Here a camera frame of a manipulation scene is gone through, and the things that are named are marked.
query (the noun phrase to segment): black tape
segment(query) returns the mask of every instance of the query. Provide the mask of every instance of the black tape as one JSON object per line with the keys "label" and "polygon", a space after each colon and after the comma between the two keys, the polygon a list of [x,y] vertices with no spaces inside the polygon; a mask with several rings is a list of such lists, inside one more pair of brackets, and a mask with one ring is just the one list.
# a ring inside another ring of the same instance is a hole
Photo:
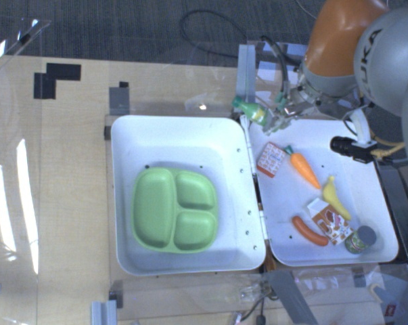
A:
{"label": "black tape", "polygon": [[104,127],[104,140],[105,141],[111,140],[111,135],[110,135],[111,130],[112,130],[112,127],[108,127],[108,126]]}
{"label": "black tape", "polygon": [[[24,44],[30,35],[19,41]],[[34,74],[34,99],[56,99],[56,81],[80,81],[81,65],[47,63],[46,73]]]}
{"label": "black tape", "polygon": [[56,81],[45,73],[34,73],[34,99],[56,99]]}
{"label": "black tape", "polygon": [[61,81],[80,81],[81,65],[47,63],[47,75],[50,79]]}

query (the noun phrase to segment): toy carrot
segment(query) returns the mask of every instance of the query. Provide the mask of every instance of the toy carrot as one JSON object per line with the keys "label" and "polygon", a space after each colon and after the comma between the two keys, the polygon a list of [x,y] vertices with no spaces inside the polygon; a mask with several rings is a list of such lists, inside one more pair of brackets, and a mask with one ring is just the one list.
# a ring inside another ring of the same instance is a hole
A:
{"label": "toy carrot", "polygon": [[300,153],[294,153],[291,146],[286,147],[285,152],[291,156],[291,164],[296,170],[315,188],[321,189],[317,176],[315,176],[306,158]]}

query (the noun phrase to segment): juice box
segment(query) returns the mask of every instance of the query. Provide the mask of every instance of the juice box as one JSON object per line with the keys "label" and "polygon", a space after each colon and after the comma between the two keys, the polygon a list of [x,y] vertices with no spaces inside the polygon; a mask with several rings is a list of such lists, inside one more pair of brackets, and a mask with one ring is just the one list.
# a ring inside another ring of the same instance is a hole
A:
{"label": "juice box", "polygon": [[334,245],[344,242],[354,230],[348,222],[333,208],[320,198],[307,205],[312,220]]}
{"label": "juice box", "polygon": [[286,153],[277,147],[275,144],[269,142],[260,156],[256,168],[265,175],[273,178],[285,158]]}

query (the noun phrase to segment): toy sausage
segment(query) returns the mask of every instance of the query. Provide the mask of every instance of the toy sausage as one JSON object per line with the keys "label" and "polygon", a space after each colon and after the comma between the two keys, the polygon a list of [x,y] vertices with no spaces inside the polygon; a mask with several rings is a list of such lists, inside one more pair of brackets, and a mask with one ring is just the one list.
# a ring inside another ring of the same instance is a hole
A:
{"label": "toy sausage", "polygon": [[310,240],[312,243],[315,243],[318,246],[326,246],[328,244],[327,237],[321,236],[312,231],[299,216],[296,215],[295,217],[293,217],[292,223],[294,224],[298,232],[300,232],[304,238]]}

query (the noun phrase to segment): can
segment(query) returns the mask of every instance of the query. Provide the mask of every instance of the can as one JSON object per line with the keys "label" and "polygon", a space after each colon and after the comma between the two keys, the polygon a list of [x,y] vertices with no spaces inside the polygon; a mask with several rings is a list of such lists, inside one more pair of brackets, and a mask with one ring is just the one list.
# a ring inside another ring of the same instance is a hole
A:
{"label": "can", "polygon": [[366,225],[359,227],[346,240],[345,247],[352,254],[360,254],[377,240],[375,231]]}

